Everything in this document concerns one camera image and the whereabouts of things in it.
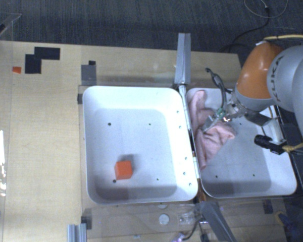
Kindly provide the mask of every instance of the gray carpet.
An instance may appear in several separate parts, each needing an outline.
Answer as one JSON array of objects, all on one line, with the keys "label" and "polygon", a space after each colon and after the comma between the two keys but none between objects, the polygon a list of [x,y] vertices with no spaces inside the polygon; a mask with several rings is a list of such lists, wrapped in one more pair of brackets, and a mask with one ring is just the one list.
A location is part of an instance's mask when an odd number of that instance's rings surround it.
[{"label": "gray carpet", "polygon": [[[217,51],[266,19],[244,0],[0,0],[1,13],[22,13],[15,40],[176,49],[177,33],[189,32],[192,50]],[[264,0],[271,16],[286,0]],[[258,0],[248,6],[266,15]],[[253,46],[267,35],[303,34],[303,0],[289,0],[285,13],[238,42]],[[248,53],[244,47],[232,52]]]}]

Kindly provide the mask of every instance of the yellow cable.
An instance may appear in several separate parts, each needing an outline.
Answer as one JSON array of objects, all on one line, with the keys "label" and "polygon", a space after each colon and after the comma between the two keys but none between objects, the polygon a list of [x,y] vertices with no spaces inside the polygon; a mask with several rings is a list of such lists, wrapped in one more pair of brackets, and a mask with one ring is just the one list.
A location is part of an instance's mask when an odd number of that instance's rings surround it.
[{"label": "yellow cable", "polygon": [[282,148],[283,148],[284,151],[290,152],[290,151],[294,151],[294,150],[296,150],[298,148],[302,148],[302,147],[303,147],[303,143],[300,143],[296,146],[285,145]]},{"label": "yellow cable", "polygon": [[264,38],[264,40],[285,39],[285,38],[302,38],[303,39],[303,35],[290,34],[290,35],[281,35],[281,36],[269,36],[269,37]]}]

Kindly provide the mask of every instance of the pink towel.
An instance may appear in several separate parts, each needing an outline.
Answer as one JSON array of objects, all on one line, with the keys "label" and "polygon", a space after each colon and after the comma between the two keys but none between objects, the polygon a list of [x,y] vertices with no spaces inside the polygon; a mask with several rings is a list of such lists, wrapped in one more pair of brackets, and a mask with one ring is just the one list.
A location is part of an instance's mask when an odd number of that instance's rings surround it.
[{"label": "pink towel", "polygon": [[211,109],[206,109],[206,99],[205,91],[197,91],[188,105],[200,170],[205,169],[207,161],[217,154],[228,139],[235,137],[234,129],[223,122],[218,122],[205,134],[202,133],[200,127],[203,126],[207,117],[214,113]]}]

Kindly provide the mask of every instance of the orange block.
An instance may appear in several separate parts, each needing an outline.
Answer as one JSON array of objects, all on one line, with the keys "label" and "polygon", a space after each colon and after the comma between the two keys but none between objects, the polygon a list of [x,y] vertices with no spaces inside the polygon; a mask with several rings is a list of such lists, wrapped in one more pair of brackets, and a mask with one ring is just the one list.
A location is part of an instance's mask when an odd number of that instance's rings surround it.
[{"label": "orange block", "polygon": [[118,161],[115,165],[116,180],[129,179],[132,176],[130,160]]},{"label": "orange block", "polygon": [[21,67],[12,67],[12,71],[16,74],[21,74]]}]

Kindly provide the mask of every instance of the table surface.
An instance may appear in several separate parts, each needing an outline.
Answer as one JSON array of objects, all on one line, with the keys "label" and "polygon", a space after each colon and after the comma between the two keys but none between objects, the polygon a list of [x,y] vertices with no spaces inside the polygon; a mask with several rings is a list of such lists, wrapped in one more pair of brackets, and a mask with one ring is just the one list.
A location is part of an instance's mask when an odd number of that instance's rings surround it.
[{"label": "table surface", "polygon": [[[34,54],[35,46],[58,47],[61,58],[42,60],[41,74],[24,74],[25,54]],[[4,121],[7,126],[0,126],[8,130],[5,139],[9,140],[6,196],[5,202],[0,201],[0,207],[4,206],[0,241],[66,241],[67,225],[81,222],[87,205],[81,192],[84,170],[81,170],[81,111],[77,94],[81,65],[92,60],[96,61],[100,84],[168,86],[175,73],[176,52],[0,41],[0,105],[5,106],[0,107],[0,117],[10,119]],[[12,73],[11,66],[21,67],[22,73]],[[228,87],[233,87],[240,72],[235,54],[192,52],[191,86],[213,86],[205,67],[218,73]],[[282,200],[272,202],[274,209],[285,210]],[[223,201],[220,206],[239,241],[255,241],[258,237],[265,241],[286,241],[283,227],[273,214],[264,214],[261,200]],[[130,229],[130,225],[134,224],[122,225],[116,234],[127,234],[125,229]],[[215,241],[209,227],[207,231],[211,241]],[[171,231],[135,238],[170,241],[173,235]],[[135,240],[131,234],[89,241]],[[197,232],[191,241],[199,241]]]}]

